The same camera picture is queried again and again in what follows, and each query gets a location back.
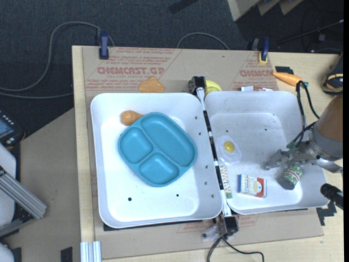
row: egg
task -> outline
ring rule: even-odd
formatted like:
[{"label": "egg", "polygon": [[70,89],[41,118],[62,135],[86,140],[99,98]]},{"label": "egg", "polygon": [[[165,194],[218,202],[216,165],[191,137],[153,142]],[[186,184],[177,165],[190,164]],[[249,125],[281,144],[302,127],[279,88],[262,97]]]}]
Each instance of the egg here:
[{"label": "egg", "polygon": [[223,135],[215,141],[218,160],[231,165],[238,163],[242,159],[242,152],[237,143],[229,136]]}]

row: wooden table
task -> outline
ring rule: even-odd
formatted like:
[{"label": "wooden table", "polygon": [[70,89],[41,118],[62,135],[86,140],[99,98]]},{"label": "wooden table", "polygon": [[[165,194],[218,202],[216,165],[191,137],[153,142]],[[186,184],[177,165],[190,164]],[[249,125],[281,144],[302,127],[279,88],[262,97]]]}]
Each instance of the wooden table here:
[{"label": "wooden table", "polygon": [[[330,66],[336,63],[338,55],[270,52],[268,57],[272,67],[291,67],[295,74],[301,76],[303,81],[309,83],[308,90],[311,94],[314,109],[318,114],[321,114],[333,96],[322,92],[320,89],[320,82]],[[73,75],[81,241],[93,242],[95,241],[95,234],[93,225],[91,176],[89,170],[83,54],[81,46],[73,46]],[[296,94],[294,87],[281,81],[278,81],[278,87],[279,90]],[[305,95],[303,96],[306,121],[307,124],[310,124],[315,121],[316,118],[306,104]],[[326,177],[328,183],[342,189],[342,177],[340,174],[332,174],[326,171]],[[337,213],[334,217],[327,217],[325,219],[326,226],[323,227],[324,236],[322,237],[258,243],[239,246],[238,249],[247,252],[261,251],[266,261],[344,261],[343,218],[344,214],[341,209],[337,209]],[[207,249],[201,249],[141,257],[109,259],[104,261],[206,261],[207,252]],[[261,261],[261,257],[258,255],[242,255],[228,247],[219,247],[214,251],[212,261]]]}]

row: green can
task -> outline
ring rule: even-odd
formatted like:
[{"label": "green can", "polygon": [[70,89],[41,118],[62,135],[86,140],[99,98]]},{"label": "green can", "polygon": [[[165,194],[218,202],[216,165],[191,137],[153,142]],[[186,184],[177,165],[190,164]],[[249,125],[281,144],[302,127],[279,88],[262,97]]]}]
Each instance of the green can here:
[{"label": "green can", "polygon": [[300,178],[303,176],[303,170],[300,166],[291,164],[279,178],[279,184],[288,190],[293,190]]}]

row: black floor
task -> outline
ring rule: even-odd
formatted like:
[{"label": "black floor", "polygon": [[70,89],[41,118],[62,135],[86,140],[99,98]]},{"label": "black floor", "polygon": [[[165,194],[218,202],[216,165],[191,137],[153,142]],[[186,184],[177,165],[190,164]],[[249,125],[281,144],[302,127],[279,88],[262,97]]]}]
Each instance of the black floor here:
[{"label": "black floor", "polygon": [[[0,109],[9,112],[31,135],[74,106],[73,97],[47,97],[73,91],[71,46],[94,45],[95,29],[57,26],[69,21],[92,23],[108,30],[117,46],[177,47],[181,37],[203,32],[231,50],[245,50],[255,38],[269,38],[270,51],[340,53],[343,24],[279,44],[344,18],[344,0],[304,0],[287,15],[277,5],[264,16],[257,8],[234,22],[227,0],[0,0]],[[180,47],[225,49],[213,38],[194,35]]]}]

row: blue divided plate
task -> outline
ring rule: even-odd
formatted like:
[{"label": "blue divided plate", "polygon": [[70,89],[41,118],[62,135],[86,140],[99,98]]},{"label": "blue divided plate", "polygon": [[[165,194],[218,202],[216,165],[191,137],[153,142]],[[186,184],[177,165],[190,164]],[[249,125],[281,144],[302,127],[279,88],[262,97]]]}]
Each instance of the blue divided plate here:
[{"label": "blue divided plate", "polygon": [[118,140],[118,150],[133,171],[155,187],[180,178],[197,158],[192,139],[159,112],[144,115],[130,125]]}]

